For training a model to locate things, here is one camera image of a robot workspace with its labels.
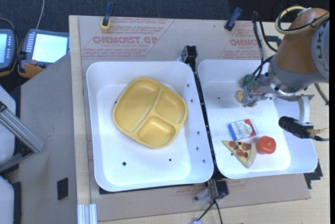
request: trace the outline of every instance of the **pepperoni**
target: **pepperoni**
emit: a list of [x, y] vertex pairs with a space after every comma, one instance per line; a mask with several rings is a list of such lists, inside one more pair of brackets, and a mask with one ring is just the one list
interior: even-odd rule
[[251, 149], [251, 144], [249, 143], [243, 143], [242, 144], [242, 148], [247, 151], [247, 150], [250, 150]]
[[243, 156], [243, 151], [242, 150], [237, 150], [236, 155], [242, 157]]

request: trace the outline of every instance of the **red tomato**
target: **red tomato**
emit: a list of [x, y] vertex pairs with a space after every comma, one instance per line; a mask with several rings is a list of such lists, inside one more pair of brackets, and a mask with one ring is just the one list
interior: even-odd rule
[[271, 154], [276, 150], [276, 141], [268, 136], [262, 136], [257, 141], [257, 149], [260, 153]]

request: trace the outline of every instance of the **screen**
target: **screen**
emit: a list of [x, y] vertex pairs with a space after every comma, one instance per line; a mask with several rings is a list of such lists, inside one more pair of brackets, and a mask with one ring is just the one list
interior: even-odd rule
[[37, 34], [32, 59], [54, 63], [66, 54], [67, 47], [67, 37]]
[[0, 33], [0, 63], [5, 62], [7, 34]]

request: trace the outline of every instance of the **pizza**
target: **pizza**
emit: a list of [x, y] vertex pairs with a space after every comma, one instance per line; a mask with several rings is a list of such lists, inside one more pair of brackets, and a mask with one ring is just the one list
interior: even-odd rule
[[246, 143], [237, 141], [223, 140], [223, 144], [230, 150], [230, 152], [244, 165], [249, 168], [256, 157], [257, 146], [256, 143]]

